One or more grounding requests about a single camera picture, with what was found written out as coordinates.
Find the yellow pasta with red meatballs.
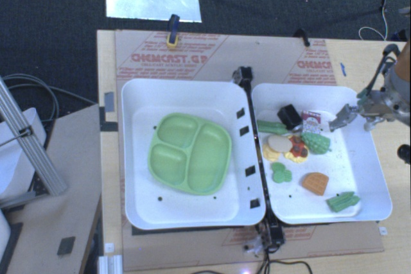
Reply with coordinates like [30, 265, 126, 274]
[283, 134, 310, 165]

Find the brown cardboard board red print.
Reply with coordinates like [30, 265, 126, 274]
[114, 30, 385, 272]

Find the black cylinder on white bracket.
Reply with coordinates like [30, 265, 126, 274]
[397, 144, 411, 166]

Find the orange waffle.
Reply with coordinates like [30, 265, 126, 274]
[301, 171, 329, 197]

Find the white plastic tray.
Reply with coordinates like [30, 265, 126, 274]
[250, 83, 394, 225]
[121, 78, 267, 230]

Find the beige round biscuit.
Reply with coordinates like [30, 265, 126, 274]
[267, 134, 293, 153]

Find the pale yellow toy food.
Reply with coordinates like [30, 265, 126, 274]
[262, 142, 282, 162]

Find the green broccoli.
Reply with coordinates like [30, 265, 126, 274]
[270, 162, 293, 184]

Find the thin black and white rod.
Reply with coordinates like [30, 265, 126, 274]
[243, 80, 274, 235]

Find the green divided plate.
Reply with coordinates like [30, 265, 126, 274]
[147, 112, 233, 197]

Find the green bumpy toy vegetable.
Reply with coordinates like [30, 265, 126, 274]
[301, 132, 333, 156]

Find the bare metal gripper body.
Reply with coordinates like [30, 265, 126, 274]
[356, 89, 411, 126]

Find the black box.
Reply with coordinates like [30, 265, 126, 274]
[276, 103, 303, 131]

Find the white and red carton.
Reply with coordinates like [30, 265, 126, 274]
[301, 109, 322, 134]

